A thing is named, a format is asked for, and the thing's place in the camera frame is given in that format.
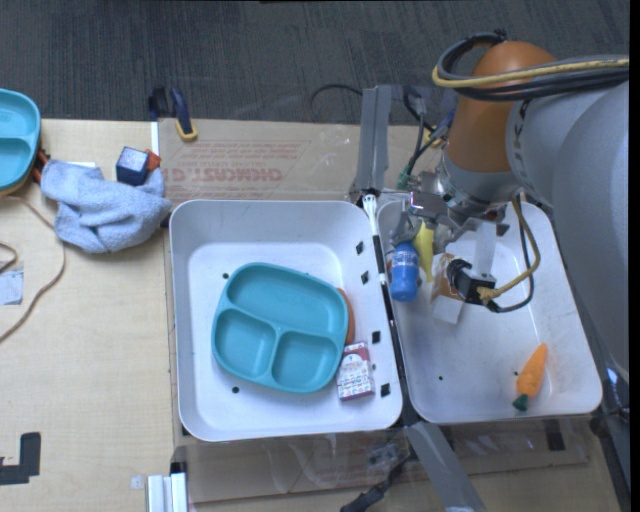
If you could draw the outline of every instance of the white plastic tray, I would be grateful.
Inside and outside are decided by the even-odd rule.
[[[378,430],[395,423],[402,395],[371,229],[361,209],[343,201],[196,200],[176,208],[170,236],[178,406],[192,435],[231,441]],[[369,341],[375,395],[341,402],[333,383],[313,393],[288,393],[218,365],[211,327],[224,276],[252,262],[308,272],[346,292],[356,339]],[[383,385],[389,390],[384,396]]]
[[[387,203],[379,210],[380,235],[387,250],[401,204]],[[583,414],[600,404],[602,386],[551,224],[533,205],[523,204],[522,211],[541,254],[534,273],[534,296],[526,307],[498,314],[465,304],[455,325],[434,319],[431,284],[426,284],[424,273],[425,284],[416,301],[392,304],[411,402],[428,421],[454,424]],[[518,221],[511,207],[505,222],[511,227],[498,238],[491,270],[498,287],[526,268]],[[474,247],[475,233],[467,232],[447,251],[472,262]],[[515,304],[527,292],[525,280],[496,302],[501,306]],[[520,413],[511,405],[516,397],[516,372],[542,341],[549,345],[544,383],[528,410]]]

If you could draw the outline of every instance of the teal plate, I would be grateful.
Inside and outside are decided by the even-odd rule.
[[[334,376],[349,315],[340,292],[303,272],[250,263],[227,281],[211,330],[218,363],[243,379],[311,393]]]
[[[24,94],[0,89],[0,193],[29,173],[40,138],[40,111]]]

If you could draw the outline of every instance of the blue box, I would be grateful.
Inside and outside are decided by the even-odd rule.
[[[135,187],[142,185],[149,173],[148,161],[149,153],[125,147],[120,153],[118,163],[116,163],[117,180]]]

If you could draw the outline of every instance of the table top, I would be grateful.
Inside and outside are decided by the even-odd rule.
[[[220,123],[245,133],[251,127]],[[105,178],[113,178],[124,146],[151,148],[152,127],[144,122],[45,119],[42,147],[58,160],[95,162]],[[257,139],[260,128],[254,127]],[[340,140],[354,141],[358,133],[357,127],[339,132],[322,126],[304,129],[311,140],[339,134]],[[391,131],[403,135],[405,130],[415,131]],[[406,144],[394,144],[391,159],[412,151],[413,144],[413,136]],[[348,148],[345,158],[353,159],[357,145],[351,142]],[[35,184],[14,196],[29,201],[49,220],[55,217],[56,205],[44,199]],[[17,249],[25,276],[23,305],[0,306],[4,332],[58,272],[63,253],[53,231],[22,203],[0,201],[0,215],[0,241]],[[180,424],[171,372],[175,347],[167,307],[167,244],[167,230],[159,230],[146,243],[109,255],[88,255],[66,245],[62,278],[38,300],[27,321],[0,343],[0,465],[19,462],[22,434],[39,432],[42,438],[39,475],[28,484],[0,486],[0,508],[144,510],[146,476],[168,474]],[[0,252],[0,261],[4,256]],[[564,468],[533,465],[526,474],[478,470],[473,483],[485,505],[491,510],[617,510],[604,455],[587,419],[578,418],[569,428],[586,451],[583,459]],[[220,459],[221,464],[229,461],[243,471],[241,459]],[[326,510],[357,495],[348,492],[262,497],[200,504],[197,509]],[[424,492],[433,495],[430,488]],[[431,503],[437,510],[437,501]]]

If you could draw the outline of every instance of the blue towel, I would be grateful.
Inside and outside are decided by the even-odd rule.
[[[115,252],[147,241],[171,209],[157,169],[134,187],[105,180],[98,167],[49,160],[42,193],[58,202],[56,234],[88,253]]]

